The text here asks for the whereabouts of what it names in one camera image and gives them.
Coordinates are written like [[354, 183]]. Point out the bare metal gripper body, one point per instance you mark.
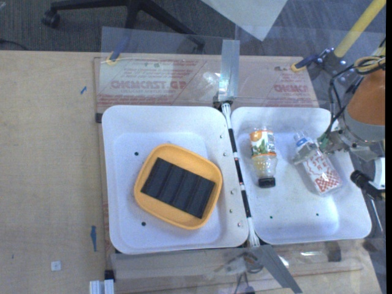
[[340, 142]]

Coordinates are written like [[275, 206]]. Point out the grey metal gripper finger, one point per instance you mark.
[[306, 153]]

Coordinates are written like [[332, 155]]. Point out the clear bottle red print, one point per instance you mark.
[[324, 176]]

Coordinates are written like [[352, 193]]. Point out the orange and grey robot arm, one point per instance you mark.
[[367, 103]]

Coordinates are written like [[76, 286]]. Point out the clear bottle orange label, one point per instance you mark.
[[263, 152]]

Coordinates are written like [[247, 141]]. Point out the white plastic tray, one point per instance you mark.
[[294, 219], [171, 121]]

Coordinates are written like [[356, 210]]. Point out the thin black and white rod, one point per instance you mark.
[[238, 170]]

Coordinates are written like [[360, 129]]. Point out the black ribbed rectangular packet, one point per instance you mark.
[[179, 187]]

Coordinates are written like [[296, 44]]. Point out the orange plate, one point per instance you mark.
[[147, 194]]

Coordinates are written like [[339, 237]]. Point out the brown cardboard board red print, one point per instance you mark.
[[147, 84]]

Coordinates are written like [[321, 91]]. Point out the black cylinder on white bracket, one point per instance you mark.
[[366, 181]]

